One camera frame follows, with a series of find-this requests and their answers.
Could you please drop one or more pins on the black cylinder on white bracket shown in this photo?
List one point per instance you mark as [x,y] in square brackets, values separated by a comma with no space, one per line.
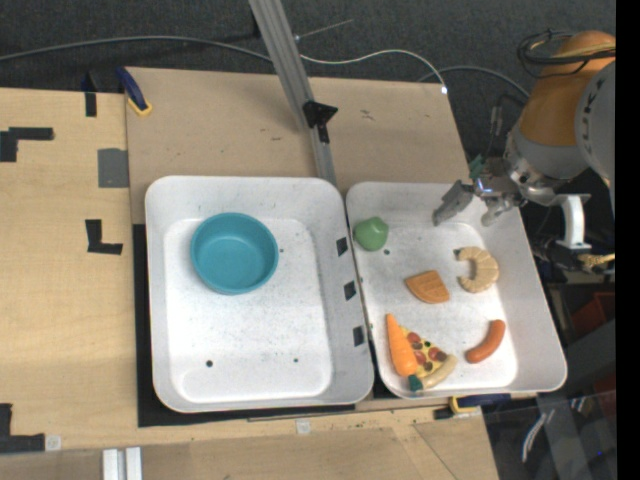
[574,218]

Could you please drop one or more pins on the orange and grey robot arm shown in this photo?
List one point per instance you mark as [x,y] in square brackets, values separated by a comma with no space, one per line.
[555,113]

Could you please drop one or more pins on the orange toy carrot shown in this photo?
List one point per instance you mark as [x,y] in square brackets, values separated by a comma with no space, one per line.
[400,350]

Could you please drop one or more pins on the white plastic tray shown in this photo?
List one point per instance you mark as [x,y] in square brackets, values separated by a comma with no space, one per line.
[450,328]
[250,328]

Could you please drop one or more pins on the toy pizza slice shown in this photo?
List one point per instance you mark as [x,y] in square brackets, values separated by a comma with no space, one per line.
[433,358]

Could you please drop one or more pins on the beige toy croissant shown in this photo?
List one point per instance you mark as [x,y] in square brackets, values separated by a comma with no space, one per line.
[484,270]

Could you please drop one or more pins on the orange toy bread slice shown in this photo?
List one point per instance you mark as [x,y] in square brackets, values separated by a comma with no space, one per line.
[428,288]

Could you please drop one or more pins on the green toy pepper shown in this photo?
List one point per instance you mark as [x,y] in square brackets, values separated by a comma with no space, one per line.
[371,234]

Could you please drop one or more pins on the blue bowl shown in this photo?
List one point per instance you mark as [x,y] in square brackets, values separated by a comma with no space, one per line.
[234,255]

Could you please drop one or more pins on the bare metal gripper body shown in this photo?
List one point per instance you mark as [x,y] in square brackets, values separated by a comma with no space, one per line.
[500,180]

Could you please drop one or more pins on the brown cardboard board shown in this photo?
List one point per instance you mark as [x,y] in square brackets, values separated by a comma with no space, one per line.
[225,128]

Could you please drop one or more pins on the brown toy sausage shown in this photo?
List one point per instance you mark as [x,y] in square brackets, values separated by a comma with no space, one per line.
[487,345]

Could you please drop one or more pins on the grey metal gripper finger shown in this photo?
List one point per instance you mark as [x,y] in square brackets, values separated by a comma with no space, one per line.
[495,210]
[454,202]

